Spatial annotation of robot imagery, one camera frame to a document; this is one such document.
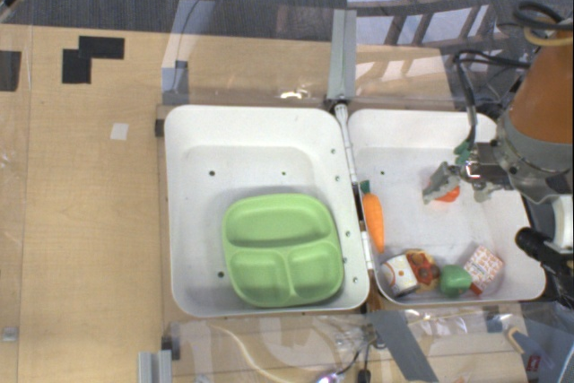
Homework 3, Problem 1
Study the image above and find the green divided plate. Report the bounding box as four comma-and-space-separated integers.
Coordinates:
221, 193, 345, 309

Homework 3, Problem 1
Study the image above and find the orange toy carrot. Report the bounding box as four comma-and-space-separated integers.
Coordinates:
360, 179, 387, 255

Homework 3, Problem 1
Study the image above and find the white and orange can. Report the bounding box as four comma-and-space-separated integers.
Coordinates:
379, 253, 421, 299

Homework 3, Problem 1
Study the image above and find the white and orange carton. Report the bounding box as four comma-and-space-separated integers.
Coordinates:
463, 245, 505, 297

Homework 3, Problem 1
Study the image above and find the white plastic tray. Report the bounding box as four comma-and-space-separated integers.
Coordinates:
163, 104, 371, 319
347, 108, 548, 307

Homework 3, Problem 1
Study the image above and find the green toy pepper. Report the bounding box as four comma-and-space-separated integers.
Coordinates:
438, 264, 474, 298

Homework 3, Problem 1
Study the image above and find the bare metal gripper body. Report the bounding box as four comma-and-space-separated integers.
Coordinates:
459, 142, 513, 190

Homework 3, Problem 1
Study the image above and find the black cylinder on white bracket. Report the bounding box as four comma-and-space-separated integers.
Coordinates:
514, 195, 574, 283

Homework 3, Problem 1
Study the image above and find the orange round toy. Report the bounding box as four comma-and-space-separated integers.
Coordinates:
431, 185, 461, 204

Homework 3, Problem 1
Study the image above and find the toy pizza slice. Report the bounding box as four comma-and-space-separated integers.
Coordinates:
405, 248, 442, 293

